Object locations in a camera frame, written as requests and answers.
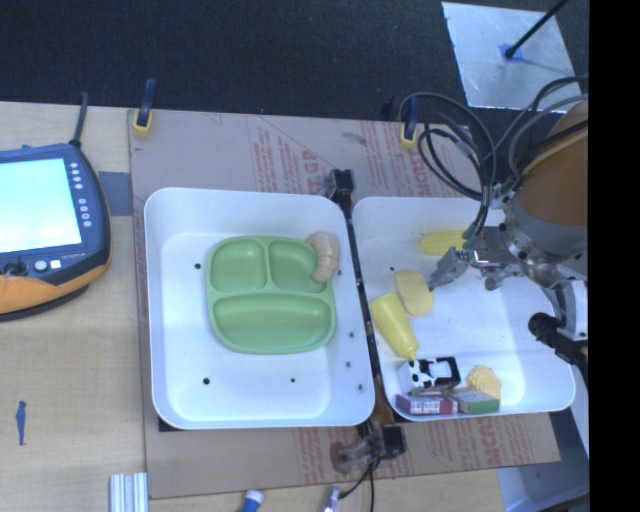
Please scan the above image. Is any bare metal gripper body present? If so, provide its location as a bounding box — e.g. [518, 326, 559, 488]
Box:
[467, 224, 557, 291]

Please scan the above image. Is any pale yellow toy biscuit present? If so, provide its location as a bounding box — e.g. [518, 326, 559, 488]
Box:
[393, 269, 435, 318]

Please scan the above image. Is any white plastic tray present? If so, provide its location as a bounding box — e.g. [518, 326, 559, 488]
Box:
[351, 196, 577, 423]
[143, 187, 377, 431]

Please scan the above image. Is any yellow squeeze bottle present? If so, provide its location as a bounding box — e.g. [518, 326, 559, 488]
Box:
[369, 292, 421, 362]

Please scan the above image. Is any short yellow toy corn piece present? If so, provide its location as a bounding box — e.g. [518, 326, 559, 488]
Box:
[465, 364, 503, 401]

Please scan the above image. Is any beige toy croissant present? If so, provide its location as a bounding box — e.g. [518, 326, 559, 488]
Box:
[305, 231, 342, 284]

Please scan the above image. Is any green divided plate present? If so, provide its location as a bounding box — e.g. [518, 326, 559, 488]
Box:
[205, 235, 338, 356]

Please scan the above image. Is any brown cardboard board, red print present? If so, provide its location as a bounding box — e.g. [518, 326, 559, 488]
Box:
[127, 109, 562, 500]

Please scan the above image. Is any black cylinder on white bracket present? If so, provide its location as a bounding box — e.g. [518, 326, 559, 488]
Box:
[527, 279, 590, 372]

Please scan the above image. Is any black block with thin wires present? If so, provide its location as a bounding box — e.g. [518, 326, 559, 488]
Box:
[381, 424, 408, 459]
[327, 168, 357, 202]

